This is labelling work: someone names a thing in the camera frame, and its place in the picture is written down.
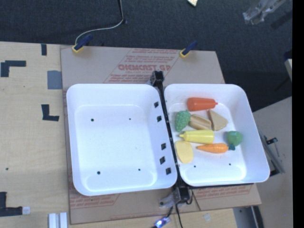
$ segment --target blue clamp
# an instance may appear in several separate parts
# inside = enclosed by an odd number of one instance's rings
[[[83,50],[84,46],[87,45],[93,39],[93,35],[89,34],[83,37],[76,45],[72,47],[72,51],[75,53],[79,53]]]
[[[189,52],[190,52],[191,50],[193,50],[193,49],[196,47],[197,44],[198,44],[197,41],[193,41],[193,42],[192,42],[190,45],[188,45],[185,49],[181,50],[181,51],[180,51],[180,57],[182,57],[182,58],[187,57],[188,54],[189,54]]]

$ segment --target white triangle object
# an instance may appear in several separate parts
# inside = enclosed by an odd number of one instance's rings
[[[196,7],[198,0],[187,0],[192,6]]]

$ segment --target clear plastic object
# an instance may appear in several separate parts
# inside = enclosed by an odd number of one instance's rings
[[[274,12],[286,0],[255,0],[253,5],[243,13],[245,23],[253,25],[264,22],[264,17]]]

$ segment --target toy food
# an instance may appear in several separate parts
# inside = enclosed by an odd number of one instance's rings
[[[214,132],[209,129],[185,131],[180,137],[194,143],[213,143]]]
[[[228,150],[235,150],[233,145],[227,146],[225,143],[211,143],[196,147],[198,150],[207,151],[210,153],[225,153]]]
[[[193,160],[193,150],[191,144],[187,141],[175,142],[175,149],[179,160],[187,164]]]
[[[218,103],[214,99],[191,97],[187,100],[188,110],[191,112],[214,108]]]
[[[238,146],[243,141],[243,135],[238,131],[229,131],[227,133],[227,141],[229,144]]]
[[[228,121],[225,117],[221,116],[220,114],[218,114],[212,110],[208,110],[208,116],[212,122],[212,129],[214,131],[221,130],[224,127],[226,127],[228,124]]]
[[[195,129],[211,129],[211,121],[197,114],[192,114],[189,126]]]
[[[183,130],[189,123],[191,118],[190,112],[186,111],[180,111],[175,116],[175,130],[180,132]]]

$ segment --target dark floor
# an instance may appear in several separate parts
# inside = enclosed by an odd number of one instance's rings
[[[122,0],[127,24],[93,33],[90,45],[216,51],[226,83],[241,86],[252,111],[292,95],[284,53],[292,49],[292,1],[246,25],[253,0]],[[121,20],[117,0],[0,0],[0,41],[73,45],[79,34]]]

